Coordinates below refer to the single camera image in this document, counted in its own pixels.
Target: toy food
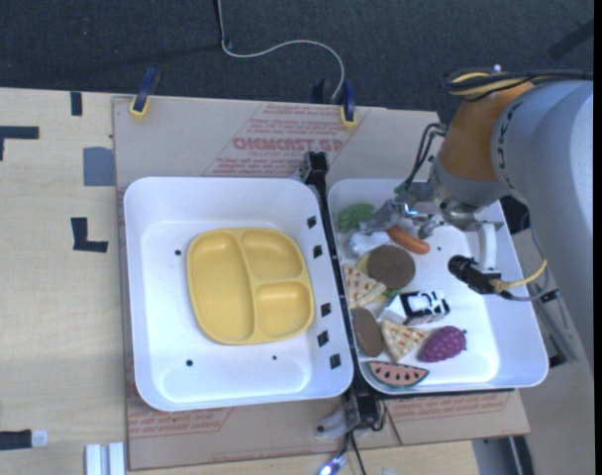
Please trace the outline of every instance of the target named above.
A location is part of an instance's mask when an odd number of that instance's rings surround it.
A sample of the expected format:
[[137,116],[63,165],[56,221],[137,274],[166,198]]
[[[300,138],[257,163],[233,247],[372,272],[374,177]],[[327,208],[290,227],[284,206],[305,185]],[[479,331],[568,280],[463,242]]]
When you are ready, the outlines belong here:
[[388,320],[380,321],[380,332],[391,358],[398,362],[407,353],[426,339],[429,332],[394,324]]
[[439,362],[460,354],[466,348],[464,332],[453,326],[446,326],[431,334],[418,354],[422,362]]
[[360,222],[366,222],[373,215],[371,204],[359,203],[346,207],[339,213],[337,220],[337,232],[347,233],[352,229],[358,229]]
[[387,305],[381,317],[396,324],[417,326],[438,321],[450,311],[444,290],[421,290],[399,294]]
[[411,387],[429,374],[428,369],[395,362],[369,361],[366,364],[373,378],[390,387]]
[[359,308],[375,301],[387,288],[351,265],[344,264],[343,273],[350,308]]
[[384,341],[373,313],[365,308],[352,310],[351,323],[358,347],[372,357],[380,355],[384,349]]
[[411,236],[399,226],[393,226],[387,229],[387,233],[394,242],[400,244],[400,246],[408,249],[409,251],[418,253],[419,255],[429,253],[431,250],[431,246],[426,241],[423,241],[418,237]]
[[367,274],[388,289],[401,289],[413,280],[416,263],[406,250],[393,244],[373,249],[366,261]]

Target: watermelon slice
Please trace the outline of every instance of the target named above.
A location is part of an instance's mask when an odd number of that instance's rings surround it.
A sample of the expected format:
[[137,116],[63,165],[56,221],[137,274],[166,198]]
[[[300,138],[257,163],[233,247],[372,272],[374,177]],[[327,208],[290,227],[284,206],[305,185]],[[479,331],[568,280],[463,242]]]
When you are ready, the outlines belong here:
[[407,366],[396,362],[368,361],[365,364],[374,379],[394,388],[407,388],[421,382],[429,374],[428,369]]

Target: yellow plate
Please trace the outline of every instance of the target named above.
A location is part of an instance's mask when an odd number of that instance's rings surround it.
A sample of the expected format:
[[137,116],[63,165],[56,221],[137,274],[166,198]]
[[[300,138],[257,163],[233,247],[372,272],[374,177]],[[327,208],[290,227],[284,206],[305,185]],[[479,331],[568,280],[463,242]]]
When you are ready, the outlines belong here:
[[273,229],[220,229],[196,237],[187,255],[191,306],[200,328],[226,344],[279,341],[314,319],[303,255]]

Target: black carpet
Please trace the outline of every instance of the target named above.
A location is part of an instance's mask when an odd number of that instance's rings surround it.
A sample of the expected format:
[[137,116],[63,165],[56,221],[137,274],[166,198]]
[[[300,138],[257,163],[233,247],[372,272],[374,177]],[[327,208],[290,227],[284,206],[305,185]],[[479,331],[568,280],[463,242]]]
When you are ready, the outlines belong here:
[[[437,111],[458,100],[444,73],[593,69],[594,0],[221,0],[236,53],[324,43],[364,106]],[[0,0],[0,86],[136,93],[148,66],[161,95],[310,102],[340,71],[324,49],[255,59],[220,48],[215,0]]]

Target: brown cookie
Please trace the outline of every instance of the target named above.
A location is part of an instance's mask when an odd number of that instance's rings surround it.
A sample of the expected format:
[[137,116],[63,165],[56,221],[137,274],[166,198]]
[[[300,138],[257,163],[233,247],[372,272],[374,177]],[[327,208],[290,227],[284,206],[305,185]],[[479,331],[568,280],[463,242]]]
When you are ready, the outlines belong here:
[[416,263],[408,251],[393,244],[373,249],[367,259],[367,274],[389,290],[401,289],[416,275]]
[[372,357],[379,355],[384,349],[384,340],[373,313],[365,308],[351,310],[351,323],[358,347]]

